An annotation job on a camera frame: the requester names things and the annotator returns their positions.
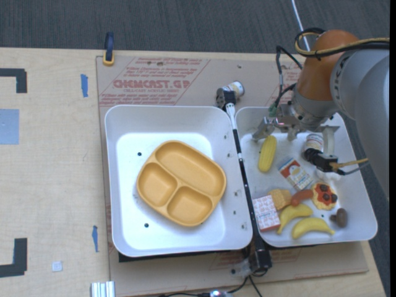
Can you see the pink and white box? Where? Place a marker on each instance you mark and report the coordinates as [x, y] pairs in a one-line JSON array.
[[265, 213]]

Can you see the brown lumpy toy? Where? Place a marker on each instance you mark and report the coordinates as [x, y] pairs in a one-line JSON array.
[[341, 217]]

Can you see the thin black and white rod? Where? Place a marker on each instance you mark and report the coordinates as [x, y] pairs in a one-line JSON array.
[[242, 169]]

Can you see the brown cardboard board red print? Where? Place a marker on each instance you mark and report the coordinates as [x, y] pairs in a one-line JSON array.
[[198, 73]]

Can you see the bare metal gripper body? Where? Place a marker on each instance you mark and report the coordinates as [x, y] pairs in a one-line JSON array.
[[292, 121]]

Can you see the white plastic tray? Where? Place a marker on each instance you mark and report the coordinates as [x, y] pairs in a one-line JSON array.
[[173, 240], [352, 221]]

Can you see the small white and yellow can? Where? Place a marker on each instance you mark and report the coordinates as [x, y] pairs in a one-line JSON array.
[[314, 141], [236, 88]]

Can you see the black cylinder on white bracket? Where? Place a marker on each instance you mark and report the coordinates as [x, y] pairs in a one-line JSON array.
[[325, 161]]

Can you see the white and red carton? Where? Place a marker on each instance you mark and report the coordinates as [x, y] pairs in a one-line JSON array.
[[295, 173]]

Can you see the yellow corn cob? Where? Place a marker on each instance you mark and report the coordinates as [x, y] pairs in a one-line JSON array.
[[268, 153]]

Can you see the yellow waffle biscuit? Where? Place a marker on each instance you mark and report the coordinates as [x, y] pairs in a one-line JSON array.
[[280, 198]]

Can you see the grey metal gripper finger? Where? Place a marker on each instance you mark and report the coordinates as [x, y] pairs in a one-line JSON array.
[[292, 134], [264, 130]]

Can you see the yellow divided plate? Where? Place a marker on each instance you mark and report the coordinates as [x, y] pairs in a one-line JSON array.
[[191, 166]]

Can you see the yellow banana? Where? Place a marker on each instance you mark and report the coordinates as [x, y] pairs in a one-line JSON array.
[[311, 226], [292, 213]]

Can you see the yellow and red pizza slice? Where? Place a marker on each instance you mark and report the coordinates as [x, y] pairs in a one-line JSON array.
[[323, 196]]

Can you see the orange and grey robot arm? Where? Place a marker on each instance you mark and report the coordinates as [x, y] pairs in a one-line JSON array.
[[359, 82]]

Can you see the orange-brown sausage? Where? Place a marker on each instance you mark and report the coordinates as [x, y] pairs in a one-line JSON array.
[[301, 196]]

